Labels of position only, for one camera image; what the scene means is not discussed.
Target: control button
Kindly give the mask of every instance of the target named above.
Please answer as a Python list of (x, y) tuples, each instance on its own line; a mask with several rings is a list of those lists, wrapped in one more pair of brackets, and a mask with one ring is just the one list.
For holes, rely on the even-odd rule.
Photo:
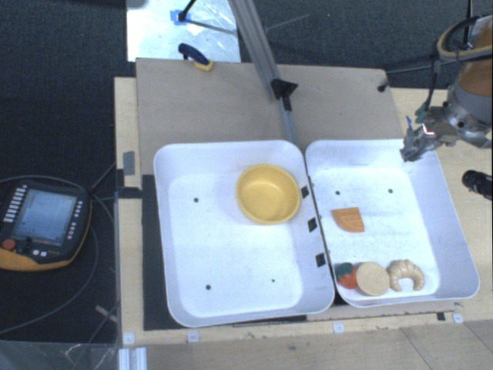
[(2, 248), (4, 250), (10, 251), (10, 252), (12, 252), (15, 249), (16, 245), (17, 245), (17, 243), (15, 242), (15, 240), (13, 240), (11, 238), (3, 240), (3, 242), (2, 242)]

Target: croissant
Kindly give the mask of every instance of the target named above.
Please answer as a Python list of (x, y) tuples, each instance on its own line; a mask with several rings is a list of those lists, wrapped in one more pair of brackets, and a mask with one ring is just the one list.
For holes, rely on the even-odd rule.
[(423, 271), (408, 259), (405, 261), (393, 261), (387, 271), (391, 277), (391, 288), (397, 292), (402, 291), (399, 285), (401, 278), (412, 278), (415, 291), (420, 291), (424, 287)]

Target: round beige disc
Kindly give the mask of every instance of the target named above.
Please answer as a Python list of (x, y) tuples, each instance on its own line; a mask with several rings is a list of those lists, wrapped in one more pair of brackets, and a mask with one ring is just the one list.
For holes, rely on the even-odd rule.
[(363, 263), (356, 271), (357, 286), (370, 296), (381, 296), (391, 284), (387, 270), (375, 262)]

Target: dark floor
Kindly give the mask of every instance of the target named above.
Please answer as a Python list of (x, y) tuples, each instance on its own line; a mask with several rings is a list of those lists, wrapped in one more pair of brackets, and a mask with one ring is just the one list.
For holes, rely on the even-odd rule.
[[(431, 47), (465, 17), (468, 0), (254, 0), (265, 26), (310, 14), (268, 33), (278, 63), (400, 69), (428, 63)], [(475, 0), (491, 13), (493, 0)], [(248, 60), (243, 50), (244, 60)], [(89, 187), (115, 159), (112, 79), (126, 61), (125, 0), (0, 0), (0, 179), (42, 174)], [(439, 87), (457, 75), (441, 72)], [(428, 71), (389, 75), (392, 86), (427, 87)], [(112, 171), (96, 193), (111, 197)], [(7, 186), (2, 185), (0, 192)], [(67, 301), (95, 260), (91, 237), (70, 266), (37, 274), (0, 271), (0, 339), (88, 341), (116, 303), (112, 224), (95, 205), (96, 277), (67, 308), (16, 331)], [(116, 336), (112, 322), (94, 342)]]

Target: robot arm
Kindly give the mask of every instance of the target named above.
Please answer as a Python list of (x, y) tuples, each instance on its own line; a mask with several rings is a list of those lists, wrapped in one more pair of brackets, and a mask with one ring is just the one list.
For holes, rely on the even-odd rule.
[(442, 107), (428, 108), (425, 103), (417, 112), (413, 129), (407, 119), (408, 129), (401, 155), (404, 161), (415, 161), (429, 150), (445, 144), (453, 146), (463, 140), (478, 148), (491, 149), (491, 140), (486, 134), (491, 130), (491, 15), (482, 20), (483, 29), (474, 48), (462, 52), (450, 52), (450, 42), (458, 25), (447, 30), (438, 40), (437, 49), (442, 62), (451, 59), (464, 62), (459, 77), (448, 90), (447, 101)]

